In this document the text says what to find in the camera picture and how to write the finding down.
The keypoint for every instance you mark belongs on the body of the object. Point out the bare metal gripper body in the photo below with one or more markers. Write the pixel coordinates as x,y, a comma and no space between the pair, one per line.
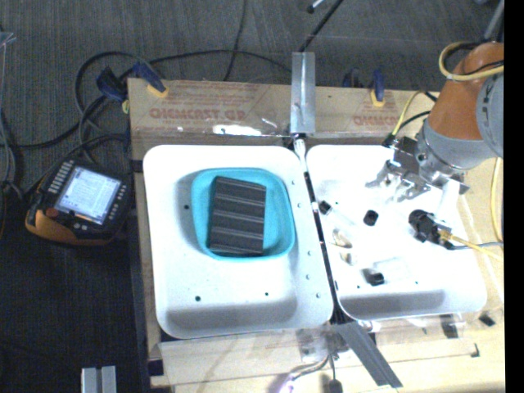
425,170

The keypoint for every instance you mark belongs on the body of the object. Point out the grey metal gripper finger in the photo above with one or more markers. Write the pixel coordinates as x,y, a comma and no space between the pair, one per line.
380,177
411,191

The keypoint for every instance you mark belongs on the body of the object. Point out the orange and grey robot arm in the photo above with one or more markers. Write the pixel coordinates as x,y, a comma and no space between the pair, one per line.
452,113

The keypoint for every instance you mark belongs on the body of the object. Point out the small clear plastic piece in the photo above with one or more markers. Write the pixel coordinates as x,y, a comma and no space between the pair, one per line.
348,258

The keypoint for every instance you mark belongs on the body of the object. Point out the blue plate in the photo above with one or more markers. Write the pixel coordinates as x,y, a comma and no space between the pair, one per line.
278,215

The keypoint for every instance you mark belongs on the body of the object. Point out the white plastic tray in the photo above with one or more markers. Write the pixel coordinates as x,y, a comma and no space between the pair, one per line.
413,301
229,297

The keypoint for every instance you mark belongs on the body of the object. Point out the dark grey ribbed block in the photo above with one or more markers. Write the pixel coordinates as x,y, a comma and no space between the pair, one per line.
237,215

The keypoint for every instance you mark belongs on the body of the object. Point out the brown cardboard board red print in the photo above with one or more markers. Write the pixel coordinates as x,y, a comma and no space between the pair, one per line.
204,113

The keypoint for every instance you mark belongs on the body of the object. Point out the black cylinder on white bracket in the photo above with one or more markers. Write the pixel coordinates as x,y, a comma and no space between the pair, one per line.
423,224

